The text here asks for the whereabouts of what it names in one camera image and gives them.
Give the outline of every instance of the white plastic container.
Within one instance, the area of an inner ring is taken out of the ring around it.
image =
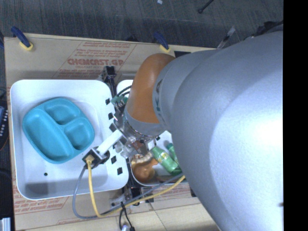
[[[106,84],[98,80],[20,80],[10,91],[13,125],[13,146],[15,154],[17,188],[27,199],[39,200],[73,195],[79,174],[85,165],[83,156],[95,146],[99,146],[110,134],[114,112],[111,93]],[[56,97],[67,98],[76,104],[91,122],[95,138],[84,152],[63,164],[53,164],[44,160],[26,138],[22,121],[25,114],[35,106]],[[120,189],[128,181],[125,159],[114,149],[110,158],[92,172],[95,192]],[[89,193],[88,177],[84,174],[78,193]]]

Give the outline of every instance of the yellow cable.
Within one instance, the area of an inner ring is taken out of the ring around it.
[[[108,212],[108,213],[106,213],[106,214],[104,214],[104,215],[101,215],[101,214],[98,212],[97,207],[96,207],[96,203],[95,203],[94,192],[93,192],[93,185],[92,185],[92,168],[91,168],[91,164],[92,164],[92,162],[91,162],[90,160],[87,160],[88,171],[89,171],[89,189],[90,189],[91,201],[92,201],[93,209],[94,209],[94,211],[95,211],[96,216],[97,216],[98,218],[104,218],[104,217],[106,217],[106,216],[108,216],[108,215],[110,215],[110,214],[113,214],[113,213],[115,213],[115,212],[121,210],[122,207],[119,207],[118,209],[115,209],[115,210],[113,210],[113,211],[111,211],[111,212]],[[158,192],[158,193],[155,193],[155,194],[153,194],[153,195],[150,195],[150,196],[147,196],[147,197],[144,197],[144,198],[141,198],[141,199],[137,199],[137,200],[135,200],[135,201],[133,201],[133,202],[131,202],[131,203],[129,203],[129,204],[126,204],[126,205],[125,205],[125,208],[128,207],[128,206],[134,205],[134,204],[136,204],[136,203],[139,203],[139,202],[141,202],[141,201],[145,201],[145,200],[148,200],[148,199],[151,199],[151,198],[155,198],[155,197],[157,197],[157,196],[159,196],[159,195],[162,195],[162,194],[164,194],[164,193],[166,193],[166,192],[172,190],[173,188],[175,188],[175,187],[176,187],[177,185],[179,185],[184,179],[185,179],[185,176],[183,175],[181,178],[178,179],[177,182],[175,182],[172,186],[166,188],[165,190],[162,190],[162,191],[160,191],[160,192]]]

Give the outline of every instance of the blue plate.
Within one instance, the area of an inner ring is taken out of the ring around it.
[[[88,118],[65,98],[52,99],[31,109],[23,119],[23,130],[34,149],[55,164],[74,158],[94,140]]]

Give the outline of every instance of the yellow clamp tip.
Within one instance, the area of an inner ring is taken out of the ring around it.
[[[166,52],[166,53],[169,53],[169,51],[171,50],[170,47],[169,47],[169,49],[167,50],[163,45],[160,45],[159,48],[160,48],[162,51]]]
[[[26,51],[30,51],[30,50],[32,50],[32,48],[33,48],[33,44],[31,43],[31,42],[29,42],[30,43],[30,46],[29,47],[27,47],[26,45],[24,45],[22,42],[19,42],[19,45],[21,46],[21,47],[23,47]]]

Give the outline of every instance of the gray carpet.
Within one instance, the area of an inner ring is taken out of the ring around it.
[[[283,0],[0,0],[0,30],[153,42],[160,32],[169,44],[217,47],[234,26],[227,46],[254,34],[266,21],[283,20]],[[0,52],[0,87],[5,87],[4,54]],[[10,170],[9,146],[0,151],[0,169]],[[10,194],[1,180],[0,198]]]

